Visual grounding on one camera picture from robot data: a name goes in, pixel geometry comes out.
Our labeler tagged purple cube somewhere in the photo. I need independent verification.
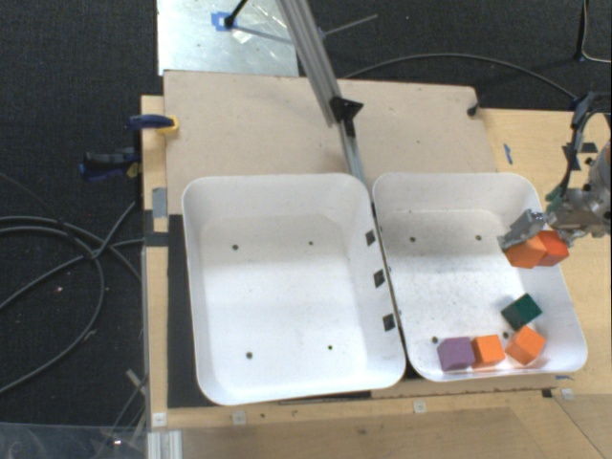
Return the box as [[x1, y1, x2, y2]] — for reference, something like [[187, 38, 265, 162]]
[[435, 336, 476, 373]]

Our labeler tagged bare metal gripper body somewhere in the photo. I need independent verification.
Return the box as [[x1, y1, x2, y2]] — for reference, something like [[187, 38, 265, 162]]
[[544, 189, 612, 239]]

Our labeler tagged dark green cube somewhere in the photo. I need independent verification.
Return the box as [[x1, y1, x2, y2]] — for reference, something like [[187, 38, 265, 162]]
[[500, 293, 544, 332]]

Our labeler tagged pale wood board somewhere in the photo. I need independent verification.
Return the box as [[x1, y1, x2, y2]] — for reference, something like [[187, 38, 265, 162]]
[[162, 69, 558, 400]]

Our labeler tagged thin black rod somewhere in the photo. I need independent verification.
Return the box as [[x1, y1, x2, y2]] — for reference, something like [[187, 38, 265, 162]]
[[370, 198, 408, 356]]

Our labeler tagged white plastic tray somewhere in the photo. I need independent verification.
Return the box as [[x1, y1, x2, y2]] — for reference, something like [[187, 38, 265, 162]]
[[371, 171, 589, 383], [181, 172, 408, 407]]

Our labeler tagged orange cube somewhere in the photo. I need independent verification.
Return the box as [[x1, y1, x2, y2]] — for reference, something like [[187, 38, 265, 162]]
[[504, 229, 571, 271], [470, 334, 507, 369], [504, 324, 548, 367]]

